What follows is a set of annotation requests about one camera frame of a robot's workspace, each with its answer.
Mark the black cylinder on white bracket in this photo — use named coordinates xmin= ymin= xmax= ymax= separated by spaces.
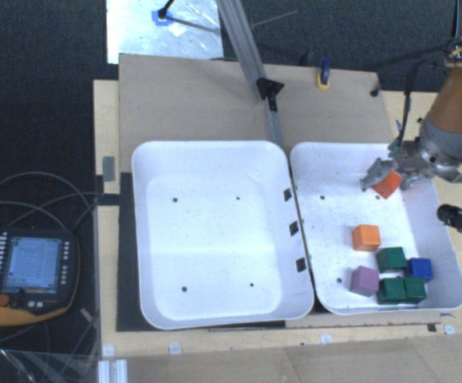
xmin=436 ymin=173 xmax=462 ymax=239

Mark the orange cube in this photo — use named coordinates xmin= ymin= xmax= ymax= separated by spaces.
xmin=351 ymin=223 xmax=382 ymax=253

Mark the white plastic tray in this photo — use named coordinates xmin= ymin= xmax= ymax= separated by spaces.
xmin=289 ymin=141 xmax=462 ymax=317
xmin=130 ymin=140 xmax=316 ymax=331

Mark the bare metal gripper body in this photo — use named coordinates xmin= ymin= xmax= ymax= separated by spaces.
xmin=393 ymin=137 xmax=462 ymax=184

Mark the purple cube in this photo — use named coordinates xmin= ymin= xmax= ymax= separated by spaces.
xmin=349 ymin=265 xmax=381 ymax=298

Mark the green cube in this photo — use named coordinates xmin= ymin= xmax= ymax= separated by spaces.
xmin=376 ymin=278 xmax=409 ymax=306
xmin=375 ymin=246 xmax=409 ymax=273
xmin=404 ymin=276 xmax=428 ymax=305

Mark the red cube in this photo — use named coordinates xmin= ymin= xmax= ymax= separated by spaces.
xmin=371 ymin=169 xmax=404 ymax=200

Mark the blue cube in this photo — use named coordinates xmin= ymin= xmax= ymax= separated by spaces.
xmin=404 ymin=257 xmax=434 ymax=283

